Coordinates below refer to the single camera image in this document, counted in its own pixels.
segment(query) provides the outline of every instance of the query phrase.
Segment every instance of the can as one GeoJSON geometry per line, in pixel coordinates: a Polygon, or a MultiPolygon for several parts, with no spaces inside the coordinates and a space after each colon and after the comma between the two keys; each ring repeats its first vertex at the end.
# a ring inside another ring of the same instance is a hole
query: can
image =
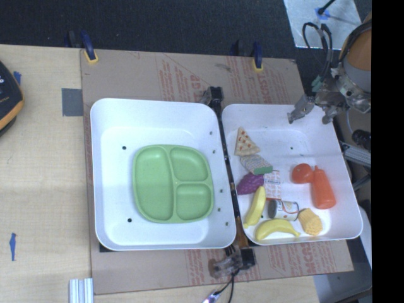
{"type": "Polygon", "coordinates": [[[268,204],[268,216],[270,219],[295,221],[298,214],[299,205],[297,202],[271,199],[268,204]]]}

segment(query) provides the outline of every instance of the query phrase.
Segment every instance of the ketchup bottle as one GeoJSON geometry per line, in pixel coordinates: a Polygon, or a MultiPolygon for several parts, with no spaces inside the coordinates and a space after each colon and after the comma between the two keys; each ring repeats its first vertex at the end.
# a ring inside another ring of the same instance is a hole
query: ketchup bottle
{"type": "Polygon", "coordinates": [[[336,200],[333,189],[326,175],[326,172],[314,167],[314,178],[312,182],[312,199],[317,209],[329,209],[335,206],[336,200]]]}

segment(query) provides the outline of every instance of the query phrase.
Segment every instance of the toy pizza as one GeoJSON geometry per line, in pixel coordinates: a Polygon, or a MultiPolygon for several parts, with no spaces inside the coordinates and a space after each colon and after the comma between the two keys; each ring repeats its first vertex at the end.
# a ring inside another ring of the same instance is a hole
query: toy pizza
{"type": "Polygon", "coordinates": [[[246,131],[240,127],[237,132],[234,155],[248,156],[260,152],[259,147],[251,140],[246,131]]]}

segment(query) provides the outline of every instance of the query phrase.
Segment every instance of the wooden table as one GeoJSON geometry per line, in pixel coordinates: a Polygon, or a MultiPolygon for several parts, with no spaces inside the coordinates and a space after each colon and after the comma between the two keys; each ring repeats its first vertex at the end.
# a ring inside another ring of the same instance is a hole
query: wooden table
{"type": "MultiPolygon", "coordinates": [[[[61,89],[81,88],[79,51],[0,45],[0,60],[21,73],[26,98],[0,138],[0,302],[65,303],[70,279],[92,277],[83,118],[63,116],[61,98],[61,89]]],[[[217,288],[96,295],[94,302],[201,302],[217,288]]],[[[311,276],[236,283],[232,302],[249,300],[318,302],[311,276]]]]}

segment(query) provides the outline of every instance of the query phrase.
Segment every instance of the banana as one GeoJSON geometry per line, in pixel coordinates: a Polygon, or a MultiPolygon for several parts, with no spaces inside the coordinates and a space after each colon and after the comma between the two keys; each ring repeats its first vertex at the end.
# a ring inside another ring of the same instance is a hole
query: banana
{"type": "Polygon", "coordinates": [[[288,220],[272,219],[261,223],[255,230],[255,238],[263,240],[273,232],[286,232],[288,234],[300,236],[300,232],[296,231],[288,220]]]}
{"type": "Polygon", "coordinates": [[[259,186],[254,193],[251,206],[248,209],[243,226],[248,228],[250,225],[256,225],[263,214],[266,202],[266,193],[263,186],[259,186]]]}

